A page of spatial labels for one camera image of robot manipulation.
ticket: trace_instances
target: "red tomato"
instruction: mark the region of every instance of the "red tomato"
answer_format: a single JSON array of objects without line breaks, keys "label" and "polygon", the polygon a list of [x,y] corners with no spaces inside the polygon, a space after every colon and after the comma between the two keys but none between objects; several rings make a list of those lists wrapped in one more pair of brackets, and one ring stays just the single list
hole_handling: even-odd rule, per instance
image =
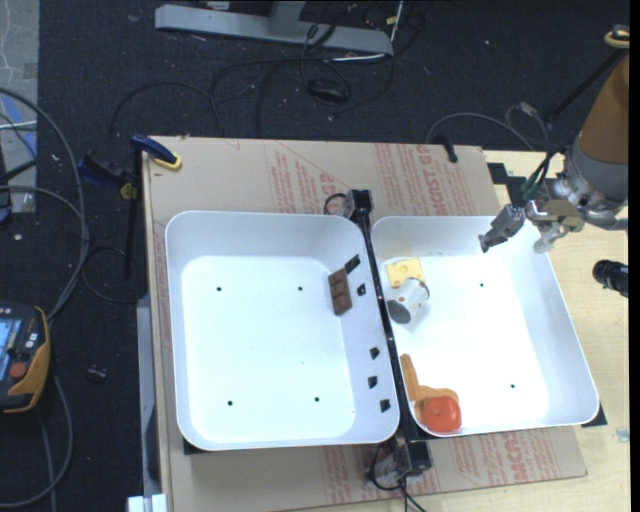
[{"label": "red tomato", "polygon": [[462,412],[452,397],[436,396],[427,401],[422,419],[429,430],[451,432],[462,425]]}]

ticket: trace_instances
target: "yellow multimeter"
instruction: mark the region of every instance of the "yellow multimeter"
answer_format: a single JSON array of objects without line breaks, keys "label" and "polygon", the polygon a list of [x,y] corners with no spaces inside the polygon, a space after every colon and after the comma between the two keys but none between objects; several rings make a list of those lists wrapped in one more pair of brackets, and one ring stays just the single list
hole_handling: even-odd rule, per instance
[{"label": "yellow multimeter", "polygon": [[0,300],[0,411],[24,412],[40,399],[51,345],[44,312]]}]

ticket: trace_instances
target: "cardboard sheet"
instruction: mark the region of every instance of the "cardboard sheet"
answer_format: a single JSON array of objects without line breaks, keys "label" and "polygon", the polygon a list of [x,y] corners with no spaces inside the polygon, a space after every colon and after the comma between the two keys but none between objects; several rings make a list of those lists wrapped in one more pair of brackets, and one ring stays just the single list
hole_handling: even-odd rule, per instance
[{"label": "cardboard sheet", "polygon": [[[177,171],[149,163],[164,389],[170,507],[176,512],[299,510],[397,498],[365,479],[375,446],[310,447],[185,455],[175,415],[164,233],[186,210],[321,213],[350,188],[372,191],[387,215],[495,215],[482,151],[459,147],[456,164],[435,146],[300,141],[157,140],[183,159]],[[154,340],[155,350],[159,343]],[[571,427],[429,441],[433,468],[409,481],[414,496],[584,476]]]}]

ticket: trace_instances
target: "brown cylinder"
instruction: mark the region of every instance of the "brown cylinder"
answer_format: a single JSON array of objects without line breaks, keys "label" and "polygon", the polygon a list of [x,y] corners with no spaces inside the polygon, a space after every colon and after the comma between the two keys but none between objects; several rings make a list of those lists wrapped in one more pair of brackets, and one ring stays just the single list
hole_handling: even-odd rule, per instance
[{"label": "brown cylinder", "polygon": [[618,63],[596,98],[578,137],[585,155],[629,163],[629,54]]}]

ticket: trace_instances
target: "yellow sponge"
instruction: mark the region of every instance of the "yellow sponge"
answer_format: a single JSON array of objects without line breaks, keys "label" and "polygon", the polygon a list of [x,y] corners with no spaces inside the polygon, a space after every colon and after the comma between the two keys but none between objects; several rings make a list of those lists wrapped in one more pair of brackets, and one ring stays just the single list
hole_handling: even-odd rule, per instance
[{"label": "yellow sponge", "polygon": [[409,258],[386,265],[391,288],[400,288],[407,277],[414,277],[424,282],[424,274],[418,258]]}]

